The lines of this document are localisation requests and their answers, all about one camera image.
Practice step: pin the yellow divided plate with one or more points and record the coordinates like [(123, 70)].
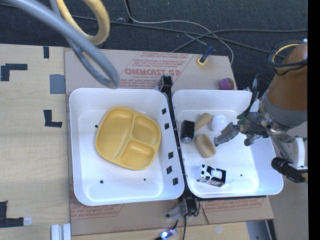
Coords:
[(115, 136)]

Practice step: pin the black can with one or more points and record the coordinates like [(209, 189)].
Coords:
[(187, 130)]

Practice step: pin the black cylinder on white bracket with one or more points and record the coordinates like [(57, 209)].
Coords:
[(290, 167)]

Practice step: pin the tan ice cream cone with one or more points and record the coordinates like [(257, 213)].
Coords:
[(203, 121)]

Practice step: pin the white plastic tray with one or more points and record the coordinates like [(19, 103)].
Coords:
[(87, 159), (240, 159)]

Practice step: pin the brown cardboard board red print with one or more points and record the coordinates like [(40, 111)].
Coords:
[(200, 66)]

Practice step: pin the white egg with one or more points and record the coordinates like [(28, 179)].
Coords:
[(219, 122)]

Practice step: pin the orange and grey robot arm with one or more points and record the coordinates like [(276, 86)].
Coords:
[(287, 89)]

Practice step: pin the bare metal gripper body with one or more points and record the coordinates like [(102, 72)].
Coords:
[(255, 125)]

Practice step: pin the tan bread roll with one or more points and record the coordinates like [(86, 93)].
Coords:
[(205, 146)]

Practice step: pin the black and white carton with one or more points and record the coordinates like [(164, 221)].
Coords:
[(212, 176)]

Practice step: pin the purple cupcake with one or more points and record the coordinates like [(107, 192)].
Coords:
[(225, 84)]

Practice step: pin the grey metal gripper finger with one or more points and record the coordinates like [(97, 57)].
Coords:
[(252, 139), (228, 132)]

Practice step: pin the thin black rod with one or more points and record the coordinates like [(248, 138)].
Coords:
[(178, 144)]

